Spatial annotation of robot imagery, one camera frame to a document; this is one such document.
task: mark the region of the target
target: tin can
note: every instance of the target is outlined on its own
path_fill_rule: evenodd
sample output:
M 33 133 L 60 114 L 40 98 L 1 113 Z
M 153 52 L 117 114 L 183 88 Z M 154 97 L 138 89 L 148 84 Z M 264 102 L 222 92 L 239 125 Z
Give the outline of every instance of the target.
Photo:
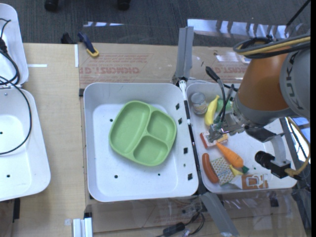
M 191 96 L 193 111 L 195 114 L 202 115 L 207 111 L 205 96 L 202 92 L 196 92 Z

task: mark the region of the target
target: camera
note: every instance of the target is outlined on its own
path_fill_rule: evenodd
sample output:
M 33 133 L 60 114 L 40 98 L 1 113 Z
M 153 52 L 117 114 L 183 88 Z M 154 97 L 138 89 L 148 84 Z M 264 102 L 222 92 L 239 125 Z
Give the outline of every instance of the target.
M 278 178 L 288 176 L 284 170 L 290 168 L 291 163 L 288 161 L 284 163 L 278 163 L 275 161 L 275 159 L 276 158 L 273 155 L 264 151 L 258 151 L 255 155 L 255 161 L 264 168 L 271 170 L 271 174 L 277 176 Z

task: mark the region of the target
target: hot dog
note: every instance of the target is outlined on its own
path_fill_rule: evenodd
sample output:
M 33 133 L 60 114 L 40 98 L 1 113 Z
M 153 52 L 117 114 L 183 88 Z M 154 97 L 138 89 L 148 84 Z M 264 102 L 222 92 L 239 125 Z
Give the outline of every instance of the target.
M 204 169 L 204 172 L 205 172 L 207 178 L 213 184 L 218 183 L 219 179 L 218 179 L 217 175 L 215 174 L 214 170 L 212 169 L 211 163 L 209 161 L 208 153 L 204 153 L 202 155 L 202 164 L 203 164 L 203 169 Z

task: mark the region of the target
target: table surface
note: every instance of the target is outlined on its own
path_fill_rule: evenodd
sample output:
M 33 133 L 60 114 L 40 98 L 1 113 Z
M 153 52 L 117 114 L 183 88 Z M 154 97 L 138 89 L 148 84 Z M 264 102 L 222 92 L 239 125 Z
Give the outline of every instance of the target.
M 79 97 L 79 69 L 75 45 L 24 44 L 29 80 L 23 87 L 35 99 L 44 136 L 51 181 L 41 193 L 21 197 L 20 217 L 13 223 L 13 237 L 70 237 L 72 219 L 83 218 L 85 181 Z M 260 218 L 234 219 L 242 236 L 306 236 L 297 205 L 290 214 L 270 215 L 272 228 L 258 228 Z M 97 233 L 95 236 L 156 236 L 162 228 Z M 207 222 L 196 236 L 222 236 L 214 222 Z

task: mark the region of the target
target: chair caster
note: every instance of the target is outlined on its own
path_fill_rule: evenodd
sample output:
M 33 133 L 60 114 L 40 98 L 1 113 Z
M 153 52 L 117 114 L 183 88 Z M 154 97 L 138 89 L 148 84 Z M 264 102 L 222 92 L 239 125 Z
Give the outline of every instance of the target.
M 48 11 L 55 11 L 58 7 L 58 0 L 46 0 L 45 9 Z
M 118 9 L 119 10 L 128 10 L 130 0 L 118 0 Z

